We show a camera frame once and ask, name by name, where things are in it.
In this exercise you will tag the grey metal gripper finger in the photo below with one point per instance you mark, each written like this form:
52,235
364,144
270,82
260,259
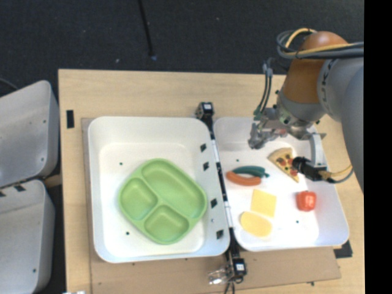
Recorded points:
253,139
266,138

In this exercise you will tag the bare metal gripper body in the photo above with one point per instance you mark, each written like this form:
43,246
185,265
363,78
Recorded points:
286,127

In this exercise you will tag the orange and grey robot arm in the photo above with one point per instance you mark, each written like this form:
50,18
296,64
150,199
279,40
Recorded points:
306,78

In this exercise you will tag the pizza slice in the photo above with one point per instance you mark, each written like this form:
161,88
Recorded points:
281,158

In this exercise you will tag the green bean pod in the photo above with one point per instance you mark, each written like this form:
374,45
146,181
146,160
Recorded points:
249,169

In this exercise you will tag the orange sausage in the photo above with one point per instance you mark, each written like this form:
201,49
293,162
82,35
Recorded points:
243,179

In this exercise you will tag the thin black and white rod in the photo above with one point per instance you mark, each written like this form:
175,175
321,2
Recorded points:
221,182

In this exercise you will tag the yellow square cheese slice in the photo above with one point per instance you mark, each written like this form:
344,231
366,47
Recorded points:
263,203

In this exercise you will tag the red bell pepper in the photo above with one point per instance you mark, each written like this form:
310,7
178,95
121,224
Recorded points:
306,201

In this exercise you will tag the yellow oval slice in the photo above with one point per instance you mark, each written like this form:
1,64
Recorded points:
255,224

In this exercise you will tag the green divided plate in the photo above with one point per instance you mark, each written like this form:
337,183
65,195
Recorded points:
171,179

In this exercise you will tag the white plastic tray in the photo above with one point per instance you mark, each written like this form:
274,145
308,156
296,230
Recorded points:
107,194
284,228

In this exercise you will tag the black cylinder on white bracket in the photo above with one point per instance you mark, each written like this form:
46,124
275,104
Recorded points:
307,167

